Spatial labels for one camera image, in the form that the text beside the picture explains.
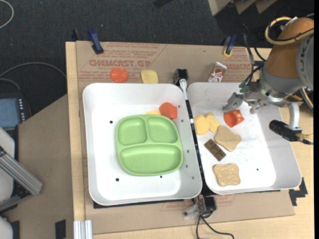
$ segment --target yellow and blue clamp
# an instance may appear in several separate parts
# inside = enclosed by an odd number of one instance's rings
[[[224,52],[223,56],[229,58],[233,52],[233,47],[235,45],[236,35],[228,36],[224,42]]]

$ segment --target black floor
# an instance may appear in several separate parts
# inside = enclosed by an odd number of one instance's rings
[[[94,28],[102,41],[221,45],[236,34],[243,45],[243,24],[252,31],[258,47],[271,47],[263,29],[279,16],[314,13],[314,0],[279,0],[259,14],[252,5],[241,15],[230,4],[212,16],[208,0],[5,0],[14,7],[13,20],[0,28],[0,74],[27,62],[49,63],[65,72],[65,42],[72,30],[87,39]],[[0,2],[0,26],[10,18],[10,8]],[[3,76],[15,81],[35,114],[66,93],[62,74],[45,65],[24,66]],[[16,86],[0,81],[0,93]]]

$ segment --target orange object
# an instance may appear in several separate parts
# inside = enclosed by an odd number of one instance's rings
[[[168,118],[175,119],[177,118],[177,108],[171,103],[164,103],[159,107],[160,114]]]
[[[110,72],[111,80],[114,82],[125,82],[129,77],[129,73],[122,67],[116,67]]]
[[[244,117],[241,115],[240,110],[233,110],[224,114],[224,120],[229,127],[233,127],[243,122]]]

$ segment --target wooden table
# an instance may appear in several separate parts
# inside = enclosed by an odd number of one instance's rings
[[[260,49],[259,52],[268,57],[270,49]],[[79,94],[77,81],[77,55],[76,44],[66,43],[66,64],[68,78],[68,104],[70,121],[70,148],[72,165],[72,189],[73,189],[73,212],[75,221],[86,220],[83,169],[81,155],[81,137],[79,120]],[[289,121],[287,109],[281,109],[286,122]],[[301,106],[300,127],[304,133],[313,132],[313,114],[304,105]],[[314,148],[311,145],[292,143],[302,176],[308,190],[305,198],[298,198],[298,206],[294,207],[295,215],[281,218],[247,220],[213,224],[217,231],[234,234],[236,239],[259,238],[259,239],[300,239],[314,238]],[[206,225],[199,226],[200,237],[227,238],[226,236],[212,234]],[[149,238],[196,238],[195,226],[182,226],[164,229],[152,229],[143,231],[123,232],[95,235],[95,239],[149,239]]]

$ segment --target green plate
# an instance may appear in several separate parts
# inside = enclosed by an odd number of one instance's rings
[[[178,130],[165,116],[137,115],[120,120],[116,147],[122,168],[133,175],[172,173],[183,163]]]

